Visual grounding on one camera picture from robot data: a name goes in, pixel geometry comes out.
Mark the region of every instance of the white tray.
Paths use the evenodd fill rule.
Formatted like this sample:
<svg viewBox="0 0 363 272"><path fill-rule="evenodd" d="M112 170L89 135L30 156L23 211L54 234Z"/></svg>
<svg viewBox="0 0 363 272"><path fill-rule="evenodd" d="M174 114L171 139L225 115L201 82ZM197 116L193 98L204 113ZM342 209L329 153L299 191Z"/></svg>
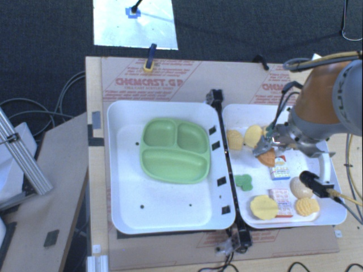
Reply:
<svg viewBox="0 0 363 272"><path fill-rule="evenodd" d="M276 114L277 106L272 105L228 105L223 111L223 120L226 131L230 129L238 130L243 136L247 128L257 124L261 127L269 125ZM288 112L282 112L279 123L287 121ZM321 150L327 151L326 142L318 144ZM283 153L290 170L291 178L299 176L302 171L319 174L318 159L311 159L300 151L288 150ZM250 202L255 196L261 194L269 194L269 189L286 188L289 190L289 197L294 207L296 197L290 192L290 180L271 180L269 168L262 165L252 154L252 148L243 146L241 151L230 150L231 165L234 175L242 175L248 173L252 176L252 186L249 192L244 192L240 187L236 187L237 197L240 207L240 213L244 221L254 228L282 228L282 227L298 227L298 226L319 226L334 225L345 221L347 216L346 209L334 202L330 198L313 198L319 203L320 212L310 216L300 216L293 209L292 218L274 218L272 220L260 220L256 218L250 209ZM335 189L340 192L339 183L336 173L331 163L331 182L335 185Z"/></svg>
<svg viewBox="0 0 363 272"><path fill-rule="evenodd" d="M148 176L140 166L139 143L154 118L175 118L200 125L209 134L210 171L197 184L171 184ZM111 172L111 214L127 234L222 230L235 219L235 208L217 112L202 103L117 101L107 112ZM218 186L217 180L225 178Z"/></svg>

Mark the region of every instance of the green plate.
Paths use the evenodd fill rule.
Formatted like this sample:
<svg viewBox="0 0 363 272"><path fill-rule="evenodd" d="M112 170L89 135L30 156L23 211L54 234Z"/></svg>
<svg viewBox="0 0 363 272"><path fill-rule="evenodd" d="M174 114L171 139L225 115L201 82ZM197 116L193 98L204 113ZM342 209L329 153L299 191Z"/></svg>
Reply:
<svg viewBox="0 0 363 272"><path fill-rule="evenodd" d="M178 184L200 182L210 167L208 135L201 126L188 121L153 119L142 133L140 162L154 179Z"/></svg>

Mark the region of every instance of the white bracket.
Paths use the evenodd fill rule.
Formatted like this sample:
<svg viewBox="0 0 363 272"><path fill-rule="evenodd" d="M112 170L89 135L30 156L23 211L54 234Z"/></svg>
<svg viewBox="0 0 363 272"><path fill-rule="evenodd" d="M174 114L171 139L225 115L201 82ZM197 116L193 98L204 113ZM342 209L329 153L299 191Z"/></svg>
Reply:
<svg viewBox="0 0 363 272"><path fill-rule="evenodd" d="M87 257L87 272L108 272L108 256Z"/></svg>

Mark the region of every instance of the aluminum profile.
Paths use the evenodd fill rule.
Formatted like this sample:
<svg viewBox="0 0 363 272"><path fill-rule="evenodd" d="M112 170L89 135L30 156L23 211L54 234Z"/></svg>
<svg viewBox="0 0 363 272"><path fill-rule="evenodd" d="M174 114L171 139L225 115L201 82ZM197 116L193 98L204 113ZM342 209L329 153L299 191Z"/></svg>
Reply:
<svg viewBox="0 0 363 272"><path fill-rule="evenodd" d="M46 194L52 190L52 184L44 176L22 139L17 137L17 139L13 141L9 140L9 138L12 138L14 134L16 134L14 127L0 108L0 142L4 142L10 154L21 167L36 193L39 195Z"/></svg>

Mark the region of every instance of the blue sticker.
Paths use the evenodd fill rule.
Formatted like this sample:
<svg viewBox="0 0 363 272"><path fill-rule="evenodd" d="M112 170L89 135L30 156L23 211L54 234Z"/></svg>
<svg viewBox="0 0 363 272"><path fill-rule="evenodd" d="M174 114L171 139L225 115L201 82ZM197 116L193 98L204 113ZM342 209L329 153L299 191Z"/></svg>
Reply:
<svg viewBox="0 0 363 272"><path fill-rule="evenodd" d="M140 12L139 9L136 10L136 13L132 13L131 8L132 7L128 7L128 8L125 9L125 12L126 12L126 15L128 16L128 18L134 18L135 19L135 18L138 18L138 17L141 16L141 12Z"/></svg>

